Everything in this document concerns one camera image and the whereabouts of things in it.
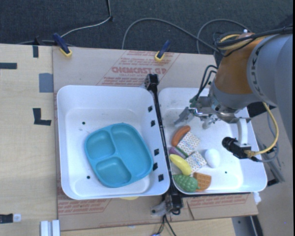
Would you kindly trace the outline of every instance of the white tray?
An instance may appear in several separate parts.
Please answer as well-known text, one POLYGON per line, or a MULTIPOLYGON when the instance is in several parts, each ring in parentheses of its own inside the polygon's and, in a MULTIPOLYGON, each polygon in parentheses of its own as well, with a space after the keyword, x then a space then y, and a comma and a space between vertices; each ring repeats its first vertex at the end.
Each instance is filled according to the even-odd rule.
POLYGON ((152 95, 143 88, 65 86, 57 93, 61 186, 73 199, 153 196, 170 185, 152 95), (127 186, 109 188, 94 174, 84 151, 88 134, 124 122, 141 134, 153 157, 153 171, 127 186))
MULTIPOLYGON (((189 100, 197 94, 198 88, 165 88, 159 93, 159 103, 167 149, 171 148, 171 139, 175 131, 179 128, 174 125, 183 109, 189 106, 189 100)), ((206 96, 205 89, 201 96, 206 96)), ((236 114, 237 117, 249 117, 247 109, 236 114)), ((220 152, 221 163, 218 168, 203 166, 198 172, 212 177, 210 187, 203 192, 181 192, 188 195, 216 194, 216 193, 243 193, 262 191, 267 184, 267 177, 263 163, 253 162, 250 159, 238 159, 222 146, 225 137, 238 138, 236 124, 227 124, 224 121, 217 121, 208 129, 202 128, 200 118, 194 117, 187 123, 190 132, 200 139, 197 150, 204 156, 204 152, 209 148, 217 149, 220 152)), ((248 143, 252 150, 259 150, 251 123, 248 123, 248 143)), ((172 166, 174 174, 180 173, 172 166)))

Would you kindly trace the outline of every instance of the wooden surface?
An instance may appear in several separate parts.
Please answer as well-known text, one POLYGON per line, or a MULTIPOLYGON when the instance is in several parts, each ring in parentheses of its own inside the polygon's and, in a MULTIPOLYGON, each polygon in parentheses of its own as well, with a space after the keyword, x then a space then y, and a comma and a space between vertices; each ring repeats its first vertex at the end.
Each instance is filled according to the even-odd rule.
MULTIPOLYGON (((21 222, 0 224, 0 236, 38 236, 39 223, 57 219, 54 94, 39 92, 39 74, 53 73, 52 48, 0 44, 0 214, 19 213, 21 222), (51 125, 35 125, 33 108, 51 125)), ((234 236, 232 220, 171 223, 177 235, 234 236)), ((62 236, 152 235, 158 224, 61 232, 62 236)), ((171 235, 168 227, 163 236, 171 235)))

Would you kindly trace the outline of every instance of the green vegetable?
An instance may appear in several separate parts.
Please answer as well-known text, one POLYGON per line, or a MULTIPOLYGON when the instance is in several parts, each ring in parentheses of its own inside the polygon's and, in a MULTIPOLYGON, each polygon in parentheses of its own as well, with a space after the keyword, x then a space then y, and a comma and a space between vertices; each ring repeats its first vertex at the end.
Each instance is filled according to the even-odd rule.
POLYGON ((198 181, 194 177, 183 174, 173 175, 173 179, 179 188, 186 192, 195 192, 198 187, 198 181))

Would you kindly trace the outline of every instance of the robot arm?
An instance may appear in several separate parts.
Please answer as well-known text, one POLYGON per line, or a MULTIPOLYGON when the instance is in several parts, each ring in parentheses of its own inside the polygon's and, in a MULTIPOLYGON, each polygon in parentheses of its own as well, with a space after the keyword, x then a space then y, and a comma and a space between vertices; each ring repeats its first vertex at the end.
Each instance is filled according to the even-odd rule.
MULTIPOLYGON (((203 127, 207 128, 217 119, 238 123, 237 112, 250 103, 263 102, 265 107, 269 104, 279 109, 293 145, 293 34, 274 34, 253 41, 249 38, 251 35, 244 33, 236 44, 229 46, 208 96, 196 95, 188 111, 204 120, 203 127)), ((226 139, 223 145, 233 144, 226 139)))

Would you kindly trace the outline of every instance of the orange sausage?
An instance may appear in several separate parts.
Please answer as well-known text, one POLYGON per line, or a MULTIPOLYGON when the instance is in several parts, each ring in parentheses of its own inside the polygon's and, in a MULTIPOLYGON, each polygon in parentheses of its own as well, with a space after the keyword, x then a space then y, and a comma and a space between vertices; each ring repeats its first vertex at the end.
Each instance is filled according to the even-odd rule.
POLYGON ((190 131, 191 127, 189 125, 183 126, 176 131, 172 138, 172 146, 176 147, 180 142, 182 136, 187 134, 190 131))

